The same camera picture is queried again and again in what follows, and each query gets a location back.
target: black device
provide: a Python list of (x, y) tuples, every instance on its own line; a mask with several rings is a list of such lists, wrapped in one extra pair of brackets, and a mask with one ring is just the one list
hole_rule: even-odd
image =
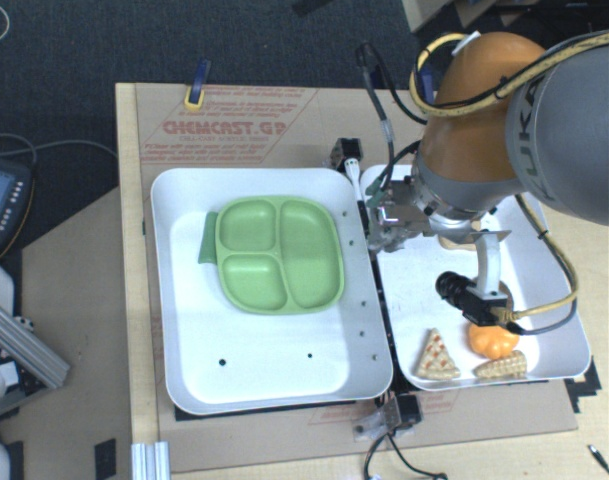
[(30, 168), (0, 159), (0, 252), (13, 242), (24, 222), (32, 187)]

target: table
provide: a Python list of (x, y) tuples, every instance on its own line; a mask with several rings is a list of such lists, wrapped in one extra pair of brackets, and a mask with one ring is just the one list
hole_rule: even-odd
[[(120, 194), (124, 244), (125, 293), (134, 443), (154, 443), (160, 428), (156, 410), (153, 350), (147, 281), (144, 208), (140, 169), (136, 84), (116, 86)], [(334, 101), (342, 90), (332, 93)], [(360, 99), (353, 113), (372, 112)], [(425, 470), (445, 471), (449, 478), (599, 478), (597, 462), (587, 450), (594, 444), (609, 461), (609, 228), (545, 210), (557, 241), (574, 261), (580, 279), (580, 314), (591, 344), (602, 389), (582, 398), (579, 429), (496, 441), (416, 448), (410, 461)], [(361, 478), (363, 454), (174, 474), (174, 479)], [(408, 478), (390, 451), (378, 453), (371, 472), (383, 478)]]

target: dark floor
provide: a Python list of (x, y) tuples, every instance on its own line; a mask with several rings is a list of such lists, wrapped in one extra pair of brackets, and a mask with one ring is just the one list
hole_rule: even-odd
[[(404, 89), (421, 46), (462, 30), (452, 6), (411, 34), (401, 0), (331, 0), (298, 13), (301, 1), (0, 0), (11, 19), (0, 41), (0, 132), (36, 145), (87, 140), (114, 149), (115, 83), (187, 83), (200, 56), (213, 61), (212, 83), (361, 87), (354, 50), (370, 40)], [(592, 7), (561, 9), (574, 2)], [(549, 47), (609, 28), (609, 0), (540, 6), (508, 30)], [(503, 27), (487, 13), (467, 30), (474, 29)], [(0, 151), (17, 146), (0, 141)], [(115, 159), (82, 145), (40, 151), (37, 176), (33, 210), (14, 250), (118, 183)]]

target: green plate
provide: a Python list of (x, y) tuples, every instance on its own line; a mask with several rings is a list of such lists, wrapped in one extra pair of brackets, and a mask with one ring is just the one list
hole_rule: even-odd
[(315, 201), (237, 199), (209, 214), (206, 228), (199, 261), (217, 263), (222, 288), (240, 309), (310, 313), (328, 308), (342, 294), (344, 265), (335, 223)]

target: white tray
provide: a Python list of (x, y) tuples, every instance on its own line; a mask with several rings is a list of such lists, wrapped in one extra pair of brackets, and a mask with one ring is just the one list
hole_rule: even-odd
[[(368, 186), (384, 166), (368, 169), (362, 176), (362, 187)], [(396, 166), (395, 179), (410, 174), (409, 166)], [(541, 207), (533, 198), (530, 204), (542, 222)], [(537, 239), (514, 198), (505, 199), (493, 215), (482, 220), (482, 228), (510, 230), (500, 244), (502, 281), (514, 298), (515, 310), (553, 302), (568, 294), (566, 278), (546, 246)], [(478, 273), (477, 255), (473, 251), (446, 250), (437, 237), (409, 239), (404, 248), (393, 253), (381, 252), (380, 267), (384, 296), (393, 331), (400, 369), (418, 388), (437, 391), (509, 382), (571, 378), (584, 373), (590, 364), (590, 350), (579, 315), (561, 328), (537, 336), (522, 336), (517, 349), (527, 358), (528, 371), (523, 379), (478, 379), (473, 369), (486, 358), (473, 352), (466, 336), (468, 320), (461, 312), (441, 300), (435, 281), (445, 271), (469, 278)], [(550, 325), (563, 318), (570, 305), (519, 321), (527, 329)], [(461, 376), (454, 380), (432, 381), (414, 374), (428, 332), (438, 328)]]
[[(213, 264), (198, 264), (204, 220), (233, 199), (314, 200), (336, 223), (345, 270), (340, 300), (307, 315), (234, 307)], [(166, 384), (197, 415), (375, 398), (393, 365), (350, 182), (330, 169), (171, 169), (151, 202)]]

